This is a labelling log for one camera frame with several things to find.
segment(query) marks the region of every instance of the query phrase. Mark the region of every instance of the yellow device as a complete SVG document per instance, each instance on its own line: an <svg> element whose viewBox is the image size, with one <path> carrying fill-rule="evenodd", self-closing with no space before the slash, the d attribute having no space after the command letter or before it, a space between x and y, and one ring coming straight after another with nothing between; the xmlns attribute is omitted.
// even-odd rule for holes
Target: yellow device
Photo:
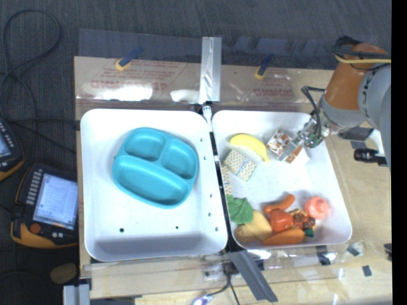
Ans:
<svg viewBox="0 0 407 305"><path fill-rule="evenodd" d="M7 122L0 117L0 181L17 171L24 163L20 142Z"/></svg>
<svg viewBox="0 0 407 305"><path fill-rule="evenodd" d="M78 183L76 174L42 163L25 174L16 195L11 237L34 248L78 244Z"/></svg>

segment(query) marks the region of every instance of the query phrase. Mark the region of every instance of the orange carrot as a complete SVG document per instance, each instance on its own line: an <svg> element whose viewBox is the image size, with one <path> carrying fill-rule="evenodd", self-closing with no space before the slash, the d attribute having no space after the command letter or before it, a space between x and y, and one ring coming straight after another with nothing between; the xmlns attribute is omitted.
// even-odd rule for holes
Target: orange carrot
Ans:
<svg viewBox="0 0 407 305"><path fill-rule="evenodd" d="M279 234L263 240L263 245L297 244L303 241L305 232L301 228L292 227Z"/></svg>
<svg viewBox="0 0 407 305"><path fill-rule="evenodd" d="M291 193L287 194L287 196L281 202L276 203L274 205L265 205L263 207L263 212L267 215L270 215L272 210L275 210L275 209L285 210L288 207L290 207L294 203L294 201L295 201L295 196Z"/></svg>

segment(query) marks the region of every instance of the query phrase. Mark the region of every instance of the blue divided plate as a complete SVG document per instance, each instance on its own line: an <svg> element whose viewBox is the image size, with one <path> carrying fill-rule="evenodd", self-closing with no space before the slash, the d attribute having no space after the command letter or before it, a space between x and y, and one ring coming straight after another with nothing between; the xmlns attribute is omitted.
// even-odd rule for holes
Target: blue divided plate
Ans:
<svg viewBox="0 0 407 305"><path fill-rule="evenodd" d="M197 152L154 128L133 130L116 155L112 174L124 192L150 205L174 208L190 194L198 175Z"/></svg>

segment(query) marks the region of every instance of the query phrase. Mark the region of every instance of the yellow banana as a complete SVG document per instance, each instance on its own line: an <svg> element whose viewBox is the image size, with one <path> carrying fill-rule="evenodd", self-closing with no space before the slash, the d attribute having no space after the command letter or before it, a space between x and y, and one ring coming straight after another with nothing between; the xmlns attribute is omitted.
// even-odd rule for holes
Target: yellow banana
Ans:
<svg viewBox="0 0 407 305"><path fill-rule="evenodd" d="M269 161L267 157L267 149L264 143L260 140L257 139L256 137L253 137L252 135L248 135L246 133L240 133L238 135L234 135L229 143L233 146L242 146L242 147L248 147L252 149L255 153L260 155L264 161Z"/></svg>

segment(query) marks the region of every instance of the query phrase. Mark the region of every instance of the screen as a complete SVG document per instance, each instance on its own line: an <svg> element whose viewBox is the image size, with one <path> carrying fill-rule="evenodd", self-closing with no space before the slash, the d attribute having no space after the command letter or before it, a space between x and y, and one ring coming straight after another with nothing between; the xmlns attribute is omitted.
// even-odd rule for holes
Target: screen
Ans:
<svg viewBox="0 0 407 305"><path fill-rule="evenodd" d="M44 174L33 219L74 229L78 213L78 183Z"/></svg>
<svg viewBox="0 0 407 305"><path fill-rule="evenodd" d="M0 158L10 155L10 149L8 149L7 143L4 141L3 137L0 135Z"/></svg>

